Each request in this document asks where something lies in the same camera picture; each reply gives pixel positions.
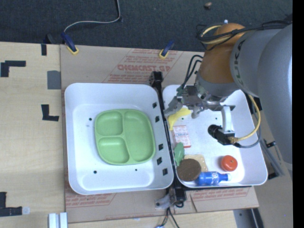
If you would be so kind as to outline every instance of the white cable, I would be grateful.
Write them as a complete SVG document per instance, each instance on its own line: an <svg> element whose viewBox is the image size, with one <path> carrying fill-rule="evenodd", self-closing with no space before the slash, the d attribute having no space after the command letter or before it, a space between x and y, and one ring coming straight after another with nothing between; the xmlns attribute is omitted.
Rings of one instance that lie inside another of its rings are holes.
<svg viewBox="0 0 304 228"><path fill-rule="evenodd" d="M120 6L119 6L119 0L116 0L116 2L117 2L117 9L118 9L118 17L116 19L114 19L112 21L105 21L105 22L101 22L101 21L78 21L78 22L75 22L75 23L70 24L69 26L67 26L63 32L65 33L70 27L72 27L76 24L81 24L81 23L111 24L111 23L117 22L120 19Z"/></svg>

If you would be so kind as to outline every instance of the yellow cable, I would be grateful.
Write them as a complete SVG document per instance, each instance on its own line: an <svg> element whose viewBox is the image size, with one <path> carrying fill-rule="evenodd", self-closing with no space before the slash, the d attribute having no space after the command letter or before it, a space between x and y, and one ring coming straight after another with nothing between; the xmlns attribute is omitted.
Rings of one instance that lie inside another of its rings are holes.
<svg viewBox="0 0 304 228"><path fill-rule="evenodd" d="M244 139L247 139L249 137L251 137L257 130L258 128L260 127L260 124L261 124L261 113L258 109L258 106L255 102L255 100L253 99L253 97L251 95L248 95L252 104L254 105L255 109L256 109L256 114L257 114L257 125L255 127L255 129L248 135L244 136L244 137L241 137L241 138L237 138L237 137L229 137L229 140L231 141L232 144L236 143L236 142L239 142L241 140L244 140Z"/></svg>

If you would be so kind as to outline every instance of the brown round object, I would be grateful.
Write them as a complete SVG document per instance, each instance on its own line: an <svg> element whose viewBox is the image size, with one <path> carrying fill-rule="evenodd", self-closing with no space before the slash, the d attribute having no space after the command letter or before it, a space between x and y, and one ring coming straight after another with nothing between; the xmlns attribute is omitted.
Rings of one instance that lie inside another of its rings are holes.
<svg viewBox="0 0 304 228"><path fill-rule="evenodd" d="M197 160L184 159L176 169L178 177L183 181L193 181L199 177L201 166Z"/></svg>
<svg viewBox="0 0 304 228"><path fill-rule="evenodd" d="M206 9L210 9L210 8L211 8L211 5L212 5L212 2L206 2L205 5L204 5L204 7L205 7Z"/></svg>

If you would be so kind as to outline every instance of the blue bottle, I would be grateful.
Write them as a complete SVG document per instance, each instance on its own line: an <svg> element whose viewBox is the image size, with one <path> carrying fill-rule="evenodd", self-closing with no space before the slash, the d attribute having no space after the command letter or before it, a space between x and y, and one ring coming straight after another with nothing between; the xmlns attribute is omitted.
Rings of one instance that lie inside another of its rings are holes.
<svg viewBox="0 0 304 228"><path fill-rule="evenodd" d="M196 179L196 183L199 186L216 186L221 181L231 180L231 175L229 173L221 174L217 171L205 171L201 172L199 177Z"/></svg>

